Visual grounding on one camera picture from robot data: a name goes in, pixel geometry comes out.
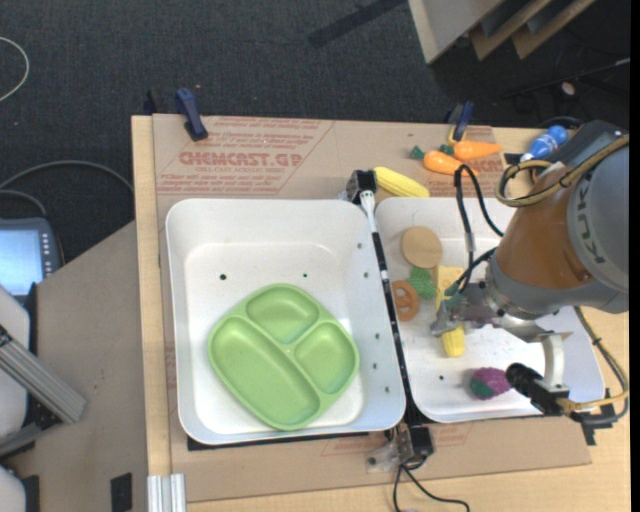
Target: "yellow corn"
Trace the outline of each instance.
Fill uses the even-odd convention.
[[[438,265],[436,274],[436,311],[444,298],[444,292],[453,282],[460,277],[464,269],[460,267],[447,267]],[[464,327],[459,325],[452,331],[442,334],[442,346],[449,357],[460,357],[464,354]]]
[[[386,167],[374,167],[378,185],[400,197],[429,197],[431,194],[415,180]]]

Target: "green divided plate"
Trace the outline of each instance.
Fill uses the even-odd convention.
[[[261,288],[209,334],[209,361],[233,395],[279,430],[322,415],[360,365],[349,333],[318,301],[289,284]]]

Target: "blue bottle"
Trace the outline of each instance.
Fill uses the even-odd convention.
[[[544,158],[567,142],[568,138],[569,132],[566,128],[555,124],[531,143],[529,151],[520,157],[520,161],[526,162],[527,160]]]

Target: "black floor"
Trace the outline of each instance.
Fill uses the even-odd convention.
[[[358,12],[374,15],[331,31]],[[628,129],[630,66],[613,65],[630,56],[630,29],[631,0],[600,0],[524,60],[507,42],[480,62],[461,39],[429,66],[400,1],[3,0],[0,37],[24,48],[31,70],[0,102],[0,183],[69,159],[130,180],[130,118],[149,89],[168,112],[187,87],[203,114],[439,123],[472,101],[475,124],[535,127],[565,116]],[[503,97],[601,67],[574,82],[573,99],[557,86]],[[0,41],[0,97],[23,72],[20,53]],[[127,188],[91,168],[43,170],[8,188],[44,204],[67,260],[133,219]],[[29,202],[0,195],[0,216],[35,215]]]

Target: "robotic arm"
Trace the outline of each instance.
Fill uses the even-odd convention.
[[[507,198],[508,180],[527,168],[542,169],[531,192]],[[496,196],[518,209],[488,257],[485,279],[448,290],[431,332],[491,324],[542,342],[545,377],[514,364],[507,378],[543,412],[560,414],[568,397],[561,383],[563,334],[542,329],[536,319],[565,306],[629,310],[629,135],[587,123],[547,160],[507,169]]]

